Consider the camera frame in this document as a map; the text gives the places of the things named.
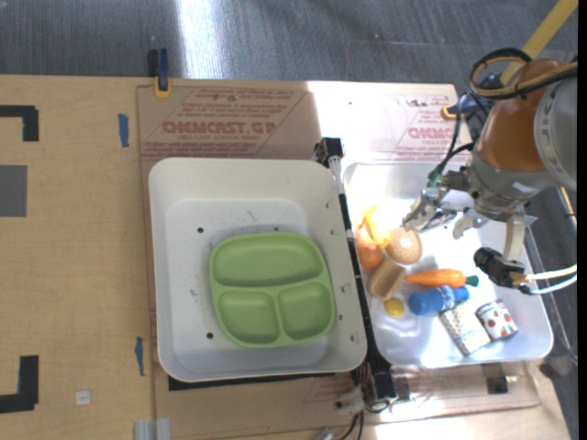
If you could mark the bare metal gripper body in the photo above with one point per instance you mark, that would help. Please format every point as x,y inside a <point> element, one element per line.
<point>490,205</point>

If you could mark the tan toy bread bun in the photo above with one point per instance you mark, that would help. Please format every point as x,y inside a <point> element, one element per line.
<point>386,280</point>

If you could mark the yellow plastic toy piece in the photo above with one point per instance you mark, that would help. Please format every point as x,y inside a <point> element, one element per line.
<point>372,227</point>

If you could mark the white can with strawberry print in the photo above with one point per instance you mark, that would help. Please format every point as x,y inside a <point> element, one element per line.
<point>497,320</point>

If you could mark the orange carrot with green top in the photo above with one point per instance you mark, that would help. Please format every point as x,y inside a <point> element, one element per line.
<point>435,278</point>

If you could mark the thin black and white rod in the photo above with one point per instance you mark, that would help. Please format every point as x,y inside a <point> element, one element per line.
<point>355,250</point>

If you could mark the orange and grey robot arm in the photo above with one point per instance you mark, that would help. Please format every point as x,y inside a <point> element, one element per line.
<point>509,126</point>

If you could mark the blue plastic bottle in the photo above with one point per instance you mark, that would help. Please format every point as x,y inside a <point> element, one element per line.
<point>428,300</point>

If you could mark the speckled tan bread roll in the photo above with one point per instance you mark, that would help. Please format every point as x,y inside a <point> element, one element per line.
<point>404,245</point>

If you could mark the white plastic tray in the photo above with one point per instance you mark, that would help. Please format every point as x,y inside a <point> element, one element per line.
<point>183,264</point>
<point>518,337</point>

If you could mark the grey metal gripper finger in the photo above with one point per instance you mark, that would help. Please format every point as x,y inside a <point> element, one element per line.
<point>416,214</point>
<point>464,225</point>

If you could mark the white patterned carton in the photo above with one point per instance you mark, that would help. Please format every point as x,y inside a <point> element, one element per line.
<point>464,330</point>

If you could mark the brown cardboard board red print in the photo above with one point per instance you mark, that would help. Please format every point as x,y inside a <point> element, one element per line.
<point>229,122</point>

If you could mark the black cylinder on white bracket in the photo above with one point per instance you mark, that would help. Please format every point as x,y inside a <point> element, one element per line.
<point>497,264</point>

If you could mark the green divided plate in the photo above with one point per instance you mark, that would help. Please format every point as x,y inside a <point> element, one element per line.
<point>270,287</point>

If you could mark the orange round toy fruit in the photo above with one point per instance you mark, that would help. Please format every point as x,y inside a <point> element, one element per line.
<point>369,254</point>

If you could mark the fried egg with yellow yolk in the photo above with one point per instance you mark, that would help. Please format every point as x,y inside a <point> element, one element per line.
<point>394,307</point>

